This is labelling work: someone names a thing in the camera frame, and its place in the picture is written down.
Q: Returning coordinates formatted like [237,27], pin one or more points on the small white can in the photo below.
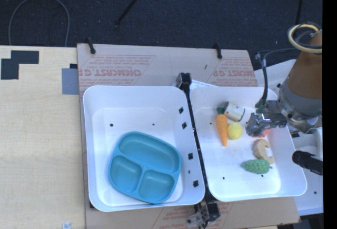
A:
[235,111]

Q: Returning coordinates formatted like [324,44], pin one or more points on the green grapes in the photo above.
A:
[256,166]

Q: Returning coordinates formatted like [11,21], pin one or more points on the orange carrot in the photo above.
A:
[222,128]

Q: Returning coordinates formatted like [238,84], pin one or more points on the brown cardboard board red print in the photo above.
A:
[158,67]

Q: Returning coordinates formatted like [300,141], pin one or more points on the white plastic tray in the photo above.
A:
[137,107]
[237,185]

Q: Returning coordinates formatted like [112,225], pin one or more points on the orange-red toy piece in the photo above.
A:
[266,132]

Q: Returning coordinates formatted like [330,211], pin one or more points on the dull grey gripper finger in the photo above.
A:
[253,129]
[259,118]

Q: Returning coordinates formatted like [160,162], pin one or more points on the yellow lemon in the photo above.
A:
[235,131]

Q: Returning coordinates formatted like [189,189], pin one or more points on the white paper slip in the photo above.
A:
[202,83]

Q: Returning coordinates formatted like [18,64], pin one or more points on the black cylinder on white bracket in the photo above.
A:
[306,160]

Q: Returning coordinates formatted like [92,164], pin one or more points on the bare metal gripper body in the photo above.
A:
[276,117]

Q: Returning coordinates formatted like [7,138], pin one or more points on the thin black rod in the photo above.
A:
[196,133]

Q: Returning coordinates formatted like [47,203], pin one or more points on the blue divided plate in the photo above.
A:
[144,167]

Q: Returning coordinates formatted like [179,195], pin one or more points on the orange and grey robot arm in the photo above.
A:
[305,75]

